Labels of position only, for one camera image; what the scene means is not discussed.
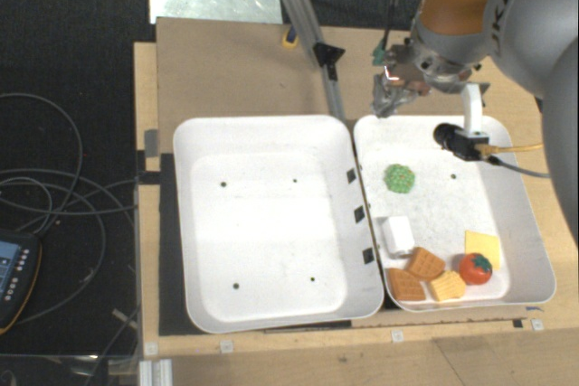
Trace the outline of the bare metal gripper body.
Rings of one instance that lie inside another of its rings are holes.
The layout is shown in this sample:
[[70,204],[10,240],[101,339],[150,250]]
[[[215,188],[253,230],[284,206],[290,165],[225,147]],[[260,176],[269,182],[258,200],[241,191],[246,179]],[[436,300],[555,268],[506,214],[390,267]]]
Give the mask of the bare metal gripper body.
[[428,89],[459,94],[474,67],[474,48],[434,50],[420,41],[406,41],[384,50],[384,92],[387,97],[425,95]]

